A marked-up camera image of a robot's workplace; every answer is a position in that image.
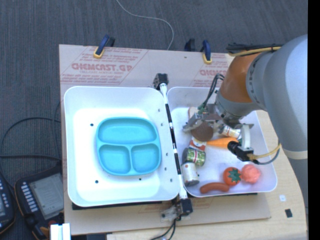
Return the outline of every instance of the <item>hot dog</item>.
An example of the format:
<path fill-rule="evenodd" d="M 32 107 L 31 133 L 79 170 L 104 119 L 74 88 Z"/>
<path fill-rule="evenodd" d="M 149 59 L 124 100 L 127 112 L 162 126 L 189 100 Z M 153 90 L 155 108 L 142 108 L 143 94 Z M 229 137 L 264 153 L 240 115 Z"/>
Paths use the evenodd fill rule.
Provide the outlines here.
<path fill-rule="evenodd" d="M 211 190 L 219 190 L 222 192 L 228 192 L 230 189 L 230 186 L 222 183 L 222 182 L 210 182 L 208 184 L 205 184 L 200 187 L 200 193 L 205 194 L 208 193 Z"/>

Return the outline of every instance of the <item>black device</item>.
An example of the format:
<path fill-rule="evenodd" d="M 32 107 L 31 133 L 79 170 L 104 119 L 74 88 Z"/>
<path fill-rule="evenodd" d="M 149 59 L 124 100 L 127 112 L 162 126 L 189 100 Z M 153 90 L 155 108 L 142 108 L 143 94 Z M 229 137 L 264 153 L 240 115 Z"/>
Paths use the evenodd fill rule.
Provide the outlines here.
<path fill-rule="evenodd" d="M 6 180 L 0 173 L 0 234 L 15 222 L 14 199 Z"/>
<path fill-rule="evenodd" d="M 63 223 L 64 188 L 61 164 L 19 179 L 15 197 L 26 225 L 38 240 L 46 240 L 45 231 L 52 224 Z"/>

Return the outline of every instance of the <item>blue plate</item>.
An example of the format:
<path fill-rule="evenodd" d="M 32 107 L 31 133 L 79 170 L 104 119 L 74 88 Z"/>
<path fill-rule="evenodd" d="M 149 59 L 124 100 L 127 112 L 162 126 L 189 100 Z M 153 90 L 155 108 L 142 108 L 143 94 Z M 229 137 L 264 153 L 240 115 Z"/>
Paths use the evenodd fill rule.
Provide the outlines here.
<path fill-rule="evenodd" d="M 112 175 L 152 173 L 161 162 L 155 125 L 141 117 L 112 117 L 96 130 L 97 154 L 102 168 Z"/>

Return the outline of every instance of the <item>yellow cable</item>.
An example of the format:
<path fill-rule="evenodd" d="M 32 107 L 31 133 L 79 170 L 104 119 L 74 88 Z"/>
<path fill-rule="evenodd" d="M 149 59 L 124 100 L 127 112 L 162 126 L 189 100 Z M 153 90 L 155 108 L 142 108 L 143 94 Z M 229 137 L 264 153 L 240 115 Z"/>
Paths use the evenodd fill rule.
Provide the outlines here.
<path fill-rule="evenodd" d="M 275 47 L 266 47 L 266 48 L 260 48 L 260 49 L 252 49 L 252 50 L 245 50 L 245 51 L 240 51 L 237 53 L 231 53 L 229 52 L 228 54 L 232 57 L 236 56 L 244 56 L 244 55 L 250 55 L 250 54 L 257 54 L 257 53 L 262 53 L 262 52 L 270 52 L 270 51 L 276 51 L 279 50 L 281 46 L 275 46 Z"/>
<path fill-rule="evenodd" d="M 267 157 L 267 156 L 270 156 L 272 154 L 274 154 L 275 152 L 277 152 L 279 149 L 281 148 L 281 144 L 279 143 L 279 145 L 272 151 L 270 151 L 269 153 L 266 153 L 266 154 L 260 154 L 260 155 L 257 155 L 257 154 L 247 154 L 247 156 L 249 157 L 249 159 L 251 161 L 255 160 L 255 159 L 259 159 L 259 158 L 264 158 L 264 157 Z"/>

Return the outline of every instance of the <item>pink toy food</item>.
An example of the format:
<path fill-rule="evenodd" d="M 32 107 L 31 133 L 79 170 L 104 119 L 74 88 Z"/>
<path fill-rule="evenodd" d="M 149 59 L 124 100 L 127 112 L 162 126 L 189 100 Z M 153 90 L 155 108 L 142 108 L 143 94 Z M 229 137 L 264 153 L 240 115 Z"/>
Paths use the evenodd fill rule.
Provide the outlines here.
<path fill-rule="evenodd" d="M 253 164 L 246 164 L 241 170 L 242 179 L 247 183 L 256 183 L 260 175 L 261 171 Z"/>

